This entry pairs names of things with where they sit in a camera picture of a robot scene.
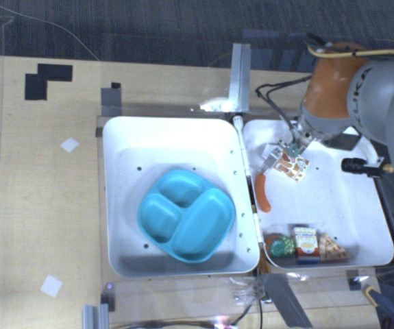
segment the gray floor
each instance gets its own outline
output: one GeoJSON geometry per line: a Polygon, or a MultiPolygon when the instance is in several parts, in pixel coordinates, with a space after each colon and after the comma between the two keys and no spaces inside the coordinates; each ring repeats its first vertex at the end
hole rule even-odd
{"type": "MultiPolygon", "coordinates": [[[[394,47],[394,0],[0,0],[57,23],[101,60],[230,66],[233,42],[249,42],[254,69],[310,71],[302,34],[394,47]]],[[[0,9],[0,14],[11,13],[0,9]]],[[[68,33],[17,16],[4,52],[93,59],[68,33]]]]}

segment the blue plate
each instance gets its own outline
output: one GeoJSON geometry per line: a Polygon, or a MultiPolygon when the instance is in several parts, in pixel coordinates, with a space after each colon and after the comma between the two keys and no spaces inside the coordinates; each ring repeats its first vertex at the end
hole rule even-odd
{"type": "Polygon", "coordinates": [[[164,174],[138,209],[143,234],[185,263],[209,259],[235,218],[233,201],[220,188],[185,169],[164,174]]]}

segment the white paper piece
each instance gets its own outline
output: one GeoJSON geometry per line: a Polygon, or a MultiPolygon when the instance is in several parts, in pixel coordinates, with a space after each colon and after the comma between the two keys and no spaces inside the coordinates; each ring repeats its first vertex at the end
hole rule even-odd
{"type": "Polygon", "coordinates": [[[61,147],[67,152],[72,152],[79,143],[74,138],[69,138],[61,144],[61,147]]]}
{"type": "Polygon", "coordinates": [[[57,278],[51,276],[50,274],[46,277],[45,282],[41,286],[41,291],[46,293],[49,296],[56,297],[58,291],[60,291],[60,287],[62,285],[62,281],[57,278]]]}

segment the wooden table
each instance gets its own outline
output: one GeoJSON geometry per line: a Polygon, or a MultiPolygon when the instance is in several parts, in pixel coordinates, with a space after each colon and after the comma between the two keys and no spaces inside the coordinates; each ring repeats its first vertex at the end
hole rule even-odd
{"type": "MultiPolygon", "coordinates": [[[[297,77],[252,71],[251,89],[297,77]]],[[[0,328],[81,328],[82,306],[99,304],[95,129],[100,89],[119,82],[128,104],[198,108],[204,100],[227,97],[229,81],[228,69],[0,58],[0,328]],[[47,101],[25,101],[25,74],[37,73],[38,63],[73,65],[73,80],[48,82],[47,101]],[[71,153],[60,146],[68,138],[79,143],[71,153]],[[40,290],[48,275],[62,281],[56,297],[40,290]]],[[[305,87],[280,91],[275,100],[297,111],[305,87]]],[[[254,96],[250,104],[266,106],[254,96]]],[[[360,291],[349,291],[344,271],[304,273],[315,281],[297,281],[292,287],[315,328],[379,328],[374,307],[360,291]]],[[[373,269],[360,274],[378,287],[373,269]]],[[[217,277],[149,284],[122,280],[127,306],[110,318],[117,323],[192,317],[190,308],[200,313],[208,306],[218,306],[219,315],[237,315],[243,307],[232,305],[226,284],[217,277]]],[[[258,326],[256,311],[251,309],[241,328],[258,326]]],[[[274,304],[264,305],[264,312],[265,328],[285,327],[274,304]]]]}

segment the small carton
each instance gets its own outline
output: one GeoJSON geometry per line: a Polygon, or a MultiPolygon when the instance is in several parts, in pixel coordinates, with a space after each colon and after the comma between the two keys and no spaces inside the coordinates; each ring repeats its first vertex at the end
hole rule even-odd
{"type": "Polygon", "coordinates": [[[297,263],[318,263],[320,252],[315,229],[294,227],[293,234],[297,263]]]}

